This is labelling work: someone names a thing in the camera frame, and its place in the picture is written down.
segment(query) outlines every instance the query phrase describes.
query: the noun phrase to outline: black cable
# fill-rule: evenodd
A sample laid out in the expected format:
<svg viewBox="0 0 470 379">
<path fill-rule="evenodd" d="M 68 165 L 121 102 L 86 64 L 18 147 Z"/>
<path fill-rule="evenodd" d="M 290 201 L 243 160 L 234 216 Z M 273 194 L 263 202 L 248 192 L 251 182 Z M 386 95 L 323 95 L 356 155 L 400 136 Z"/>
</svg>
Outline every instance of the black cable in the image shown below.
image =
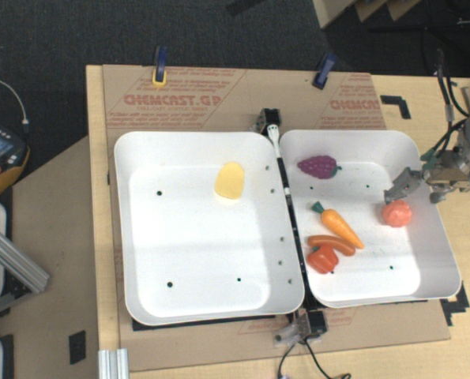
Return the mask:
<svg viewBox="0 0 470 379">
<path fill-rule="evenodd" d="M 296 347 L 297 343 L 292 344 L 287 351 L 285 351 L 285 354 L 282 356 L 282 359 L 280 360 L 279 364 L 279 370 L 276 373 L 276 379 L 281 379 L 282 378 L 282 365 L 284 364 L 285 358 L 289 355 L 289 353 L 292 351 L 294 347 Z"/>
<path fill-rule="evenodd" d="M 421 58 L 423 60 L 423 66 L 424 66 L 424 71 L 426 74 L 431 74 L 432 72 L 430 71 L 430 65 L 427 61 L 426 57 L 426 50 L 424 49 L 424 36 L 426 35 L 426 30 L 423 29 L 421 30 L 421 36 L 420 36 L 420 47 L 421 47 Z"/>
<path fill-rule="evenodd" d="M 462 115 L 468 117 L 468 112 L 466 112 L 461 105 L 456 100 L 456 96 L 453 91 L 453 82 L 450 79 L 449 70 L 447 68 L 446 57 L 442 49 L 437 49 L 438 52 L 438 68 L 437 76 L 438 83 L 440 84 L 440 89 L 442 90 L 442 95 L 444 96 L 444 101 L 447 105 L 450 105 L 451 102 L 454 104 L 455 108 L 461 112 Z M 446 79 L 446 86 L 443 84 L 443 78 Z"/>
<path fill-rule="evenodd" d="M 443 82 L 443 67 L 442 65 L 437 65 L 437 79 L 438 85 L 440 86 L 440 91 L 442 92 L 442 97 L 446 105 L 450 105 L 449 93 L 447 92 L 446 84 Z"/>
<path fill-rule="evenodd" d="M 305 340 L 302 342 L 298 342 L 302 345 L 305 345 L 306 348 L 308 348 L 308 351 L 310 352 L 310 355 L 312 356 L 312 359 L 314 360 L 315 362 L 315 365 L 317 368 L 319 368 L 319 370 L 321 371 L 321 373 L 324 375 L 324 377 L 326 379 L 332 379 L 321 367 L 321 365 L 319 364 L 319 361 L 317 360 L 317 358 L 315 358 L 315 354 L 314 354 L 314 351 L 312 350 L 311 346 L 308 344 L 308 337 L 305 338 Z M 282 356 L 282 359 L 280 360 L 280 363 L 279 363 L 279 369 L 277 371 L 277 379 L 281 379 L 282 378 L 282 365 L 284 364 L 284 360 L 286 359 L 286 357 L 289 355 L 289 353 L 294 349 L 294 347 L 296 346 L 297 343 L 294 343 L 292 344 L 287 351 L 285 351 L 285 354 Z M 341 379 L 351 379 L 352 378 L 352 375 L 349 374 L 349 373 L 346 373 L 344 376 L 341 377 Z"/>
<path fill-rule="evenodd" d="M 457 122 L 456 124 L 454 125 L 450 125 L 449 124 L 449 128 L 447 129 L 447 132 L 440 138 L 440 140 L 433 146 L 433 149 L 435 151 L 438 150 L 438 148 L 440 147 L 440 145 L 443 143 L 443 146 L 442 148 L 440 149 L 440 153 L 437 154 L 437 157 L 440 157 L 443 155 L 443 153 L 445 152 L 445 150 L 447 149 L 447 145 L 449 144 L 449 141 L 450 141 L 450 137 L 452 135 L 453 132 L 459 130 L 463 125 L 464 123 L 466 122 L 466 119 L 462 119 L 461 121 Z"/>
<path fill-rule="evenodd" d="M 326 379 L 332 379 L 322 368 L 321 368 L 321 365 L 319 365 L 319 361 L 317 360 L 317 358 L 315 358 L 315 353 L 314 351 L 312 350 L 312 347 L 308 344 L 308 338 L 305 339 L 305 346 L 308 348 L 308 351 L 310 352 L 310 355 L 312 356 L 312 359 L 314 360 L 315 362 L 315 365 L 317 366 L 317 368 L 319 368 L 319 370 L 321 371 L 321 373 L 324 375 L 324 377 Z M 342 376 L 341 379 L 351 379 L 352 375 L 349 374 L 349 373 L 346 373 L 345 375 Z"/>
<path fill-rule="evenodd" d="M 446 80 L 447 80 L 447 88 L 449 89 L 449 95 L 450 99 L 453 102 L 454 106 L 456 109 L 461 112 L 465 117 L 469 116 L 469 113 L 466 112 L 463 108 L 461 108 L 461 105 L 456 101 L 456 97 L 454 96 L 454 91 L 453 91 L 453 82 L 450 80 L 450 76 L 446 75 Z"/>
</svg>

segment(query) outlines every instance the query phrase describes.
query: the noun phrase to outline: red tomato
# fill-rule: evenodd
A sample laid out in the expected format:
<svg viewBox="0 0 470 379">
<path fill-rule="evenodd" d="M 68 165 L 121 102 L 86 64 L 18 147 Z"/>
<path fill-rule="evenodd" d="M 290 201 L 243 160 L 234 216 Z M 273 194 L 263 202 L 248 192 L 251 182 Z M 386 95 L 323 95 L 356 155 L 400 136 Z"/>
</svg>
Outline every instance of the red tomato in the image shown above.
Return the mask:
<svg viewBox="0 0 470 379">
<path fill-rule="evenodd" d="M 321 274 L 327 274 L 335 269 L 338 264 L 338 256 L 330 246 L 320 246 L 306 258 L 310 267 Z"/>
<path fill-rule="evenodd" d="M 384 206 L 382 217 L 388 225 L 402 227 L 408 225 L 412 220 L 412 210 L 405 201 L 399 199 Z"/>
</svg>

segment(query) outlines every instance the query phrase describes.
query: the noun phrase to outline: wire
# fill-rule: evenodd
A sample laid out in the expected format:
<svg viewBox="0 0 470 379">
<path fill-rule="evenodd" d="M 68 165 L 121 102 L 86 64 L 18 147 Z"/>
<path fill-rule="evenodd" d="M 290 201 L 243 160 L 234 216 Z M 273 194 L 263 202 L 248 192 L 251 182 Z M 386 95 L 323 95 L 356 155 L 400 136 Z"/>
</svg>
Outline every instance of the wire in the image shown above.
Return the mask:
<svg viewBox="0 0 470 379">
<path fill-rule="evenodd" d="M 308 348 L 308 351 L 310 352 L 310 355 L 312 356 L 312 359 L 314 360 L 315 362 L 315 365 L 316 367 L 321 371 L 321 373 L 324 375 L 324 377 L 326 379 L 332 379 L 321 367 L 321 365 L 319 364 L 319 361 L 317 360 L 317 358 L 315 358 L 315 353 L 314 351 L 312 350 L 312 347 L 308 344 L 308 337 L 306 337 L 303 342 L 302 341 L 299 341 L 298 343 L 302 344 L 302 345 L 305 345 L 306 348 Z M 289 355 L 289 353 L 294 349 L 294 347 L 296 346 L 297 343 L 294 343 L 292 344 L 287 351 L 285 351 L 285 354 L 282 356 L 282 359 L 280 360 L 280 364 L 279 364 L 279 369 L 277 371 L 277 379 L 281 379 L 283 376 L 282 376 L 282 365 L 284 364 L 284 360 L 286 359 L 286 357 Z M 352 378 L 352 375 L 349 374 L 349 373 L 346 373 L 345 375 L 343 375 L 341 377 L 341 379 L 351 379 Z"/>
<path fill-rule="evenodd" d="M 453 82 L 450 79 L 449 70 L 447 69 L 446 57 L 441 49 L 437 49 L 438 52 L 438 65 L 437 65 L 437 77 L 438 83 L 440 84 L 440 89 L 442 90 L 442 95 L 444 96 L 444 101 L 446 105 L 450 105 L 451 101 L 455 108 L 461 112 L 465 117 L 468 117 L 468 112 L 466 112 L 461 105 L 456 100 L 453 91 Z"/>
<path fill-rule="evenodd" d="M 461 112 L 465 117 L 469 116 L 469 113 L 466 112 L 463 108 L 461 108 L 461 105 L 456 101 L 456 97 L 454 96 L 454 91 L 453 91 L 453 82 L 450 80 L 450 76 L 446 75 L 446 80 L 447 80 L 447 88 L 449 89 L 449 95 L 450 99 L 452 100 L 454 106 L 456 109 Z"/>
<path fill-rule="evenodd" d="M 276 379 L 281 379 L 282 378 L 282 365 L 284 364 L 285 358 L 289 355 L 289 353 L 292 351 L 294 347 L 296 347 L 297 343 L 292 344 L 287 351 L 285 351 L 285 354 L 282 356 L 282 359 L 280 360 L 279 364 L 279 370 L 276 373 Z"/>
<path fill-rule="evenodd" d="M 12 93 L 13 95 L 15 96 L 15 98 L 17 99 L 17 101 L 19 102 L 19 105 L 21 106 L 21 111 L 22 111 L 22 126 L 24 128 L 24 132 L 27 134 L 29 133 L 29 120 L 28 120 L 28 115 L 26 114 L 26 110 L 24 108 L 24 104 L 22 103 L 22 100 L 21 98 L 19 97 L 19 95 L 17 94 L 17 92 L 13 89 L 13 87 L 7 83 L 5 83 L 4 81 L 1 81 L 0 80 L 0 84 L 1 85 L 4 85 L 6 88 L 8 88 Z"/>
<path fill-rule="evenodd" d="M 433 146 L 433 149 L 435 151 L 438 150 L 438 148 L 440 147 L 440 145 L 443 143 L 443 146 L 442 148 L 440 149 L 440 152 L 437 154 L 437 157 L 441 157 L 443 155 L 443 153 L 445 152 L 445 150 L 447 149 L 447 146 L 449 144 L 449 141 L 450 141 L 450 137 L 452 135 L 453 132 L 459 130 L 463 125 L 464 123 L 466 122 L 466 119 L 462 119 L 460 120 L 459 122 L 457 122 L 456 124 L 454 125 L 450 125 L 449 124 L 449 128 L 447 129 L 447 132 L 440 138 L 440 140 Z"/>
<path fill-rule="evenodd" d="M 332 379 L 330 376 L 328 376 L 328 374 L 321 368 L 321 365 L 319 365 L 319 361 L 317 360 L 317 358 L 315 358 L 315 353 L 314 351 L 312 350 L 312 347 L 308 344 L 308 338 L 305 339 L 305 346 L 308 348 L 308 351 L 310 352 L 310 355 L 312 356 L 312 359 L 314 360 L 315 362 L 315 365 L 317 366 L 317 368 L 319 368 L 319 370 L 321 371 L 321 373 L 325 376 L 326 379 Z M 349 373 L 346 373 L 345 375 L 343 375 L 341 377 L 341 379 L 351 379 L 352 375 L 349 374 Z"/>
</svg>

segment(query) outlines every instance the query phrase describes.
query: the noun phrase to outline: black bracket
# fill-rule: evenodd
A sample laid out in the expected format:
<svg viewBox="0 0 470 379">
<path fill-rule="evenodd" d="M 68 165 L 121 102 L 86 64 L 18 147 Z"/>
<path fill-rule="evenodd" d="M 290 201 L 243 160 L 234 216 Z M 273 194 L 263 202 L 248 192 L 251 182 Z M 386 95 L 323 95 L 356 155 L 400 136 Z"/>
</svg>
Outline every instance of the black bracket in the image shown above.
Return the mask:
<svg viewBox="0 0 470 379">
<path fill-rule="evenodd" d="M 440 299 L 440 302 L 442 303 L 443 313 L 446 316 L 447 325 L 449 327 L 453 325 L 453 313 L 464 313 L 466 309 L 470 307 L 470 302 L 466 296 L 463 284 L 461 284 L 461 289 L 457 292 L 455 301 L 450 302 L 447 299 Z"/>
<path fill-rule="evenodd" d="M 263 136 L 268 136 L 268 125 L 280 126 L 281 123 L 282 118 L 278 108 L 263 108 L 251 129 Z"/>
<path fill-rule="evenodd" d="M 400 114 L 403 119 L 411 119 L 407 102 L 400 96 L 380 96 L 383 104 L 397 105 L 400 108 Z"/>
<path fill-rule="evenodd" d="M 77 332 L 68 337 L 70 344 L 70 365 L 80 362 L 86 357 L 85 331 Z"/>
</svg>

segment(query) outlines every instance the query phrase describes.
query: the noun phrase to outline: toy vegetable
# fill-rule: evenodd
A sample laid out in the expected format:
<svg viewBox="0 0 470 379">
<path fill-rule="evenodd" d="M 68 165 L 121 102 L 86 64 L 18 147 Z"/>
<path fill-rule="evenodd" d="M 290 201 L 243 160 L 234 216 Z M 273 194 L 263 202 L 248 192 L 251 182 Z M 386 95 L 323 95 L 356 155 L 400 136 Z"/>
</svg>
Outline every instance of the toy vegetable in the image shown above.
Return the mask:
<svg viewBox="0 0 470 379">
<path fill-rule="evenodd" d="M 310 247 L 330 246 L 334 250 L 340 251 L 344 256 L 353 256 L 355 247 L 344 238 L 331 235 L 314 235 L 306 241 Z"/>
<path fill-rule="evenodd" d="M 315 156 L 300 161 L 298 168 L 315 178 L 328 179 L 334 177 L 342 167 L 339 167 L 337 161 L 331 156 Z"/>
<path fill-rule="evenodd" d="M 392 227 L 403 227 L 412 220 L 412 210 L 405 201 L 399 199 L 384 206 L 382 217 Z"/>
<path fill-rule="evenodd" d="M 332 247 L 321 246 L 306 257 L 306 262 L 320 274 L 327 274 L 337 266 L 338 256 Z"/>
<path fill-rule="evenodd" d="M 348 223 L 341 217 L 340 213 L 334 209 L 324 209 L 320 202 L 316 202 L 312 207 L 317 213 L 321 214 L 321 221 L 336 235 L 344 238 L 358 249 L 364 249 L 364 244 L 358 235 L 352 230 Z"/>
</svg>

